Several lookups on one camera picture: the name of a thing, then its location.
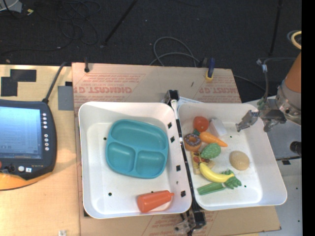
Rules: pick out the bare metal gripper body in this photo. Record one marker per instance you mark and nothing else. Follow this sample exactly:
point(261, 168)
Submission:
point(276, 115)

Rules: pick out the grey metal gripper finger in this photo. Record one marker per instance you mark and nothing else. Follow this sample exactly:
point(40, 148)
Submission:
point(247, 120)
point(268, 126)

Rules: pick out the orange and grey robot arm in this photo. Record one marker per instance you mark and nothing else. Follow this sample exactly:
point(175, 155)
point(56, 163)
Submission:
point(294, 77)

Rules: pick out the white carton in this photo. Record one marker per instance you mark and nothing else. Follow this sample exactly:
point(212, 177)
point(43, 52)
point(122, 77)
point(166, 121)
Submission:
point(218, 127)

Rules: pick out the orange carrot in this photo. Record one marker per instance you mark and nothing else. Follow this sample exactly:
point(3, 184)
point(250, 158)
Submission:
point(210, 138)

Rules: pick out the beige potato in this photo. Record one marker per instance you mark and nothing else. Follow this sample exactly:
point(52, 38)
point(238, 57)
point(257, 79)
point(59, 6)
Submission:
point(239, 160)

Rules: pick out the red tomato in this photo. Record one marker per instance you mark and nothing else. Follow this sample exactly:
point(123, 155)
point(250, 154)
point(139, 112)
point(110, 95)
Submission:
point(200, 124)

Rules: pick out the green leafy vegetable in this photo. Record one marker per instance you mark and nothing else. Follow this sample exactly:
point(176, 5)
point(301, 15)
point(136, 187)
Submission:
point(211, 151)

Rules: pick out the white plastic tray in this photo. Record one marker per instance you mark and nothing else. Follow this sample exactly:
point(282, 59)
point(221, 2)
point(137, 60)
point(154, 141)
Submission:
point(123, 193)
point(258, 181)

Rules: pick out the brown doughnut with sprinkles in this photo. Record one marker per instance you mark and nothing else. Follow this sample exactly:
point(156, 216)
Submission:
point(190, 145)

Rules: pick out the yellow banana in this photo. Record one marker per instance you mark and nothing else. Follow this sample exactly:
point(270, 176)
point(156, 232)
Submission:
point(212, 176)

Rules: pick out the pizza slice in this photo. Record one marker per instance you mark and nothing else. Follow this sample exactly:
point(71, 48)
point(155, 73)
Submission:
point(195, 161)

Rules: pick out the thin black and white rod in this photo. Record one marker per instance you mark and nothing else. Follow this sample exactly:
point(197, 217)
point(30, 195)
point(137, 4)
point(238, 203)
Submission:
point(183, 151)

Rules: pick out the green celery stalk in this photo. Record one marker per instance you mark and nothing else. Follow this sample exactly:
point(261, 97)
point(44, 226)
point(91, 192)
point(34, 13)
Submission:
point(209, 188)

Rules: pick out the brown cardboard board red print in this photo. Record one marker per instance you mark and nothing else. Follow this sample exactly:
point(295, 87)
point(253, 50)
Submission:
point(147, 87)

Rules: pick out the blue divided plate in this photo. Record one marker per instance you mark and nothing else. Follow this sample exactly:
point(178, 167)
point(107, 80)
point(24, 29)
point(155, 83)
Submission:
point(136, 146)

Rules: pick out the orange squeeze bottle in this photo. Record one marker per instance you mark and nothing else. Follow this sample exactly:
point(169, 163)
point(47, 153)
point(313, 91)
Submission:
point(153, 200)

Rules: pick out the black cylinder on white bracket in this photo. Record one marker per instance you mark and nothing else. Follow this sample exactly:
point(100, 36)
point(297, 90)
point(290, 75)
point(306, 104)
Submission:
point(296, 148)

